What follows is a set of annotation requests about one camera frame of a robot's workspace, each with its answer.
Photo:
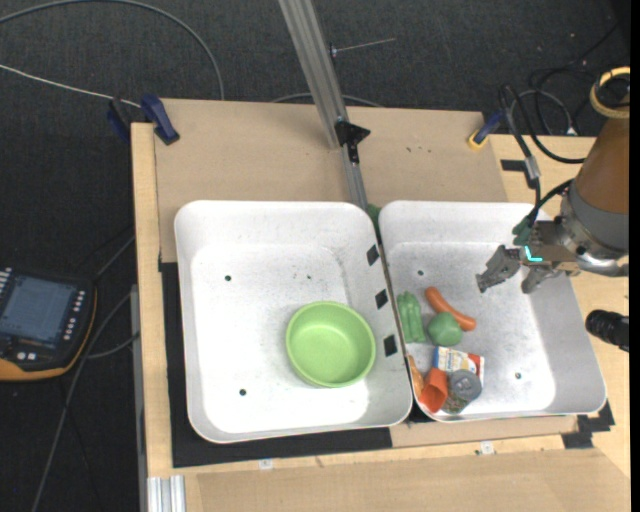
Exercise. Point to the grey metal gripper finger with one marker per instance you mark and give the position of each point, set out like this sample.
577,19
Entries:
500,265
536,277

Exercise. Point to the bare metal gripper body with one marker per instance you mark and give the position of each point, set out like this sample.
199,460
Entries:
552,245

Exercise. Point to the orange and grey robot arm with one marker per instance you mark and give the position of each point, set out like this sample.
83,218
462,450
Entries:
605,160

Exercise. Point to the white plastic tray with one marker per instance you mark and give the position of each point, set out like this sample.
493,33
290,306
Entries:
510,340
260,320

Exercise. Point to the orange sausage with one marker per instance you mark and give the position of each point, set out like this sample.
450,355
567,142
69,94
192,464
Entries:
442,302

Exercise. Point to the green bell pepper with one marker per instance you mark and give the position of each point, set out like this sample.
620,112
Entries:
444,330

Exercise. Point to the white carton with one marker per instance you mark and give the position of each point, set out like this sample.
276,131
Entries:
457,359

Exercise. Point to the green asparagus bunch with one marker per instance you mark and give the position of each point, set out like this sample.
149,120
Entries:
411,320

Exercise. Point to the thin black rod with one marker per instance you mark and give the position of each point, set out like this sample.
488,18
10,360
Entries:
389,282

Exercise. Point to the grey can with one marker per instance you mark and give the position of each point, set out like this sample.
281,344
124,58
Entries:
465,386

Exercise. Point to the orange cup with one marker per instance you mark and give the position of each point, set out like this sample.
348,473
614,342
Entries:
434,391

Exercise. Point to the green bowl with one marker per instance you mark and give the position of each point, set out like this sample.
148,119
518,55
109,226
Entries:
330,345

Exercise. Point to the brown cardboard board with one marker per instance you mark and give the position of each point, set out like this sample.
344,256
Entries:
250,160

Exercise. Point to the black cylinder on white bracket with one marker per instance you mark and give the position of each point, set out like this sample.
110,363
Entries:
607,325

